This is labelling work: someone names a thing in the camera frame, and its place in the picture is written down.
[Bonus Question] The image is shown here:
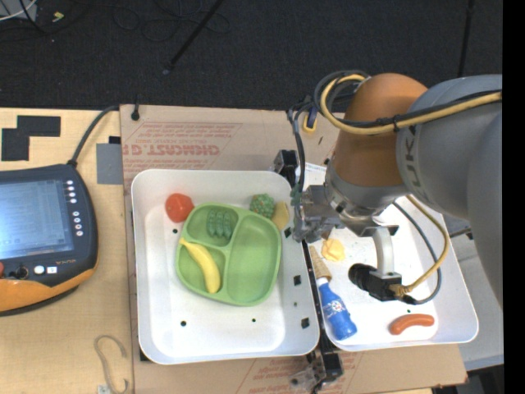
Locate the blue bottle with white cap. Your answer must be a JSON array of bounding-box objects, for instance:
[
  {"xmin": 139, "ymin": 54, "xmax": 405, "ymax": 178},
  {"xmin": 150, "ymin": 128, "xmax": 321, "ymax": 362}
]
[{"xmin": 316, "ymin": 277, "xmax": 358, "ymax": 341}]

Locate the brown cardboard board red print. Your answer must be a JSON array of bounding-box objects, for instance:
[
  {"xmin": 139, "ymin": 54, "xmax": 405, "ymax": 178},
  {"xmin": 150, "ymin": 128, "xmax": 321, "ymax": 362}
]
[{"xmin": 118, "ymin": 103, "xmax": 468, "ymax": 394}]

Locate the black block with thin wires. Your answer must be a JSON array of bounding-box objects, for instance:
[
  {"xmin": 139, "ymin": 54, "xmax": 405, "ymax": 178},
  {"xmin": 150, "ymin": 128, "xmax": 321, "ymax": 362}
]
[
  {"xmin": 289, "ymin": 350, "xmax": 345, "ymax": 393},
  {"xmin": 270, "ymin": 149, "xmax": 299, "ymax": 188}
]

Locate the thin black and white rod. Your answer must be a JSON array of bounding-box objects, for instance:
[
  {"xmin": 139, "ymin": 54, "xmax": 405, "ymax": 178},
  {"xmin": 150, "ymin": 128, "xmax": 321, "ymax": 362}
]
[{"xmin": 302, "ymin": 239, "xmax": 336, "ymax": 357}]

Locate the black cylinder on white bracket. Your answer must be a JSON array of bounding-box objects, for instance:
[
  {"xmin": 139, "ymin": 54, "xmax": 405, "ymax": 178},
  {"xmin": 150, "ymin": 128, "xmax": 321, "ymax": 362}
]
[{"xmin": 347, "ymin": 224, "xmax": 404, "ymax": 302}]

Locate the yellow lemon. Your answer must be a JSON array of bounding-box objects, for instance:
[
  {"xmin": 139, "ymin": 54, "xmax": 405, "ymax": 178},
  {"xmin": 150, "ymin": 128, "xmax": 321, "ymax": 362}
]
[{"xmin": 271, "ymin": 201, "xmax": 291, "ymax": 231}]

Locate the red tomato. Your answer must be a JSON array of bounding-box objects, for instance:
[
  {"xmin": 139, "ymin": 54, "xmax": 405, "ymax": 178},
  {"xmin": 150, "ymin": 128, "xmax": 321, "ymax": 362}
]
[{"xmin": 165, "ymin": 193, "xmax": 195, "ymax": 223}]

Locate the green pea pod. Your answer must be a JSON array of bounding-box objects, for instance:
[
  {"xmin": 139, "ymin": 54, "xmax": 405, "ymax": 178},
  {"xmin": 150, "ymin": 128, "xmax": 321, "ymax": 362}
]
[{"xmin": 206, "ymin": 208, "xmax": 234, "ymax": 237}]

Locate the yellow cheese piece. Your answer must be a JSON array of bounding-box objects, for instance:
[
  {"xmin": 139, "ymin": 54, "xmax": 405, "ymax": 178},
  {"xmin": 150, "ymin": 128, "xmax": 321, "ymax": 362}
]
[{"xmin": 321, "ymin": 238, "xmax": 346, "ymax": 263}]

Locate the orange sausage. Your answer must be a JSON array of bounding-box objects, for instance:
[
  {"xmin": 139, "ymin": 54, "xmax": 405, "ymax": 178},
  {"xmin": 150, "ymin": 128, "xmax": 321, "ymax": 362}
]
[{"xmin": 388, "ymin": 313, "xmax": 436, "ymax": 337}]

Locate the green broccoli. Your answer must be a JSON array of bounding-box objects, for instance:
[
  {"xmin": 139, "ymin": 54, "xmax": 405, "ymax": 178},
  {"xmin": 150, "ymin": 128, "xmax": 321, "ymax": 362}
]
[{"xmin": 249, "ymin": 193, "xmax": 276, "ymax": 220}]

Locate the green divided plate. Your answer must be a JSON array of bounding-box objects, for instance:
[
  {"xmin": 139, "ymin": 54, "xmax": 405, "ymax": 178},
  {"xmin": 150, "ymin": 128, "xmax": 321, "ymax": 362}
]
[{"xmin": 175, "ymin": 202, "xmax": 283, "ymax": 307}]

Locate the tan ice cream cone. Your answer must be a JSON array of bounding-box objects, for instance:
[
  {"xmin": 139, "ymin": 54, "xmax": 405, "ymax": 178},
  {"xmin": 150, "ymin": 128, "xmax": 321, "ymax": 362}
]
[{"xmin": 308, "ymin": 245, "xmax": 333, "ymax": 282}]

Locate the yellow banana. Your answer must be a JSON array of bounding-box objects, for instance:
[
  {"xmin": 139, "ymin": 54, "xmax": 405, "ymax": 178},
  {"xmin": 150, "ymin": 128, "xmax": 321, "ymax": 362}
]
[{"xmin": 178, "ymin": 237, "xmax": 222, "ymax": 295}]

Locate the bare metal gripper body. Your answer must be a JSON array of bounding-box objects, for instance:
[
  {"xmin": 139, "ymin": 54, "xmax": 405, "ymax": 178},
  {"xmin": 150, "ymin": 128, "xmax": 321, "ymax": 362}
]
[{"xmin": 301, "ymin": 185, "xmax": 372, "ymax": 238}]

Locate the white plastic tray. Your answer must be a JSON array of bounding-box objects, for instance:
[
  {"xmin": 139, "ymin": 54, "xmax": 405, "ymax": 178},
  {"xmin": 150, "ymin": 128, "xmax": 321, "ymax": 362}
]
[
  {"xmin": 130, "ymin": 168, "xmax": 321, "ymax": 365},
  {"xmin": 301, "ymin": 162, "xmax": 480, "ymax": 352}
]

